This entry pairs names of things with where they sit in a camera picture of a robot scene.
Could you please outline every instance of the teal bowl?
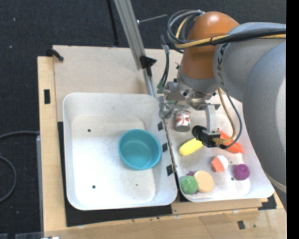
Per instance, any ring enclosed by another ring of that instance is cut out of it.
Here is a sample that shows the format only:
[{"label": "teal bowl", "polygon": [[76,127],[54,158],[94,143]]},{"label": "teal bowl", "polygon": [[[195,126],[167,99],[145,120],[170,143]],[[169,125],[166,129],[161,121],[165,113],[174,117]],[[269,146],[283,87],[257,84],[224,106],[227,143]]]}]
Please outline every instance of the teal bowl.
[{"label": "teal bowl", "polygon": [[119,140],[119,154],[128,168],[145,170],[154,167],[160,161],[161,147],[150,132],[131,129],[123,133]]}]

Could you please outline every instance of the dark floor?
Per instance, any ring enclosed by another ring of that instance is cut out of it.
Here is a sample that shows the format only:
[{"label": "dark floor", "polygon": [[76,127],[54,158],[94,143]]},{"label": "dark floor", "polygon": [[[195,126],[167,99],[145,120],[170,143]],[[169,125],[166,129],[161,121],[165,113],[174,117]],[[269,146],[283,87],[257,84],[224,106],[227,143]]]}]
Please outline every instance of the dark floor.
[{"label": "dark floor", "polygon": [[[131,0],[137,19],[180,9],[221,11],[239,23],[286,23],[287,0]],[[116,10],[121,47],[127,41]],[[161,48],[167,17],[140,24],[145,48]],[[39,130],[37,56],[54,44],[113,46],[114,36],[106,0],[0,0],[0,135]],[[0,140],[0,155],[16,167],[13,194],[0,203],[0,234],[40,230],[36,142],[33,135]],[[13,181],[0,162],[0,197]]]}]

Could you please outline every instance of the small can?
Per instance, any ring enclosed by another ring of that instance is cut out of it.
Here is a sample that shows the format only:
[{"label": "small can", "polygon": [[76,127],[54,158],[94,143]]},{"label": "small can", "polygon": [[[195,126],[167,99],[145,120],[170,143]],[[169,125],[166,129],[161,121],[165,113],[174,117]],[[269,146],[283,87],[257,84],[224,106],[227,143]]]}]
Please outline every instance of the small can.
[{"label": "small can", "polygon": [[175,129],[179,132],[190,131],[190,112],[178,111],[175,114]]}]

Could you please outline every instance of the purple ball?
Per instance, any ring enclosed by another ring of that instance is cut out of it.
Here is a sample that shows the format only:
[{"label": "purple ball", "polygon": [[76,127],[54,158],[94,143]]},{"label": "purple ball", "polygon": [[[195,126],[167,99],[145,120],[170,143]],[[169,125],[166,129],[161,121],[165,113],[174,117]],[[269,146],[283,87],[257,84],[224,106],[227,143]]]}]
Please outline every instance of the purple ball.
[{"label": "purple ball", "polygon": [[193,175],[194,175],[194,172],[193,172],[193,171],[189,171],[186,175],[193,176]]},{"label": "purple ball", "polygon": [[239,164],[234,167],[234,176],[237,180],[246,180],[250,175],[247,165]]}]

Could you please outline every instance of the black cable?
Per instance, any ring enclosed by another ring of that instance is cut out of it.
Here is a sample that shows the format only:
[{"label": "black cable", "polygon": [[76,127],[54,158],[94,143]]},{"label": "black cable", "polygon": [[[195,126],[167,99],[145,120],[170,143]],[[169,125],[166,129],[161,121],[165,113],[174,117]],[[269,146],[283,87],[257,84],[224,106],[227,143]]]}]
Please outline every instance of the black cable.
[{"label": "black cable", "polygon": [[266,37],[269,35],[276,35],[276,34],[286,34],[286,29],[257,29],[257,30],[249,30],[244,31],[236,34],[230,34],[229,36],[220,38],[218,40],[213,41],[212,38],[210,42],[206,42],[203,44],[198,44],[197,46],[207,46],[207,45],[217,45],[217,44],[225,44],[229,42],[238,42],[238,41],[245,41],[260,37]]},{"label": "black cable", "polygon": [[161,42],[162,42],[162,47],[163,47],[163,49],[165,51],[165,54],[166,54],[166,65],[165,65],[163,76],[161,78],[162,87],[164,87],[166,82],[167,82],[168,71],[169,71],[169,45],[166,43],[166,40],[165,40],[163,35],[160,36],[160,39],[161,39]]},{"label": "black cable", "polygon": [[[39,135],[39,133],[40,133],[39,131],[20,130],[20,131],[14,131],[14,132],[9,132],[9,133],[2,134],[2,135],[0,135],[0,139],[3,139],[3,138],[8,137],[8,136],[12,136],[12,135],[19,135],[19,134]],[[13,171],[13,174],[14,174],[13,185],[12,185],[10,191],[4,197],[0,198],[0,202],[2,202],[11,195],[11,193],[13,192],[13,190],[15,188],[15,185],[16,185],[16,170],[15,170],[14,165],[8,159],[6,159],[2,156],[0,156],[0,159],[3,160],[4,162],[6,162],[12,168],[12,171]]]},{"label": "black cable", "polygon": [[241,117],[240,117],[240,115],[239,115],[239,112],[237,111],[237,109],[236,109],[236,107],[235,107],[235,105],[234,105],[234,103],[233,103],[233,101],[231,100],[231,98],[230,98],[229,95],[227,95],[227,98],[228,98],[230,104],[232,105],[232,107],[234,108],[235,113],[236,113],[236,115],[237,115],[237,117],[238,117],[238,120],[239,120],[239,132],[238,132],[237,137],[235,138],[235,140],[234,140],[232,143],[230,143],[229,145],[221,144],[220,147],[221,147],[222,149],[228,149],[229,147],[233,146],[233,145],[238,141],[238,139],[239,139],[239,137],[240,137],[240,135],[241,135],[241,133],[242,133],[242,131],[243,131],[243,122],[242,122],[242,119],[241,119]]},{"label": "black cable", "polygon": [[181,54],[184,53],[184,51],[183,51],[182,49],[177,48],[173,42],[172,42],[172,43],[169,43],[168,46],[169,46],[170,48],[172,48],[173,50],[175,50],[175,51],[181,53]]},{"label": "black cable", "polygon": [[14,131],[14,132],[9,132],[9,133],[5,133],[0,135],[0,139],[11,136],[11,135],[18,135],[18,134],[35,134],[35,135],[39,135],[39,131],[31,131],[31,130],[20,130],[20,131]]},{"label": "black cable", "polygon": [[180,19],[183,18],[185,16],[190,16],[190,15],[195,15],[195,16],[199,16],[204,14],[205,12],[200,11],[200,10],[192,10],[192,9],[185,9],[185,10],[180,10],[177,11],[176,13],[174,13],[167,22],[167,35],[168,38],[170,39],[171,42],[178,42],[178,43],[186,43],[186,40],[182,40],[177,38],[174,34],[172,29],[172,26]]},{"label": "black cable", "polygon": [[166,66],[165,66],[165,71],[164,71],[164,79],[162,78],[163,80],[163,87],[165,86],[166,82],[167,82],[167,78],[168,78],[168,70],[169,70],[169,53],[166,52]]},{"label": "black cable", "polygon": [[180,38],[183,39],[183,40],[186,40],[187,37],[186,37],[186,28],[187,28],[187,25],[189,22],[191,22],[193,19],[195,19],[197,16],[196,15],[191,15],[191,16],[188,16],[188,18],[186,19],[183,27],[181,28],[181,31],[180,31]]},{"label": "black cable", "polygon": [[13,174],[14,174],[14,180],[13,180],[12,187],[10,188],[9,192],[5,196],[0,198],[0,202],[2,202],[4,200],[6,200],[12,194],[12,192],[15,189],[15,186],[16,186],[16,170],[15,170],[14,165],[8,159],[6,159],[5,157],[0,156],[0,160],[6,162],[12,168],[12,171],[13,171]]}]

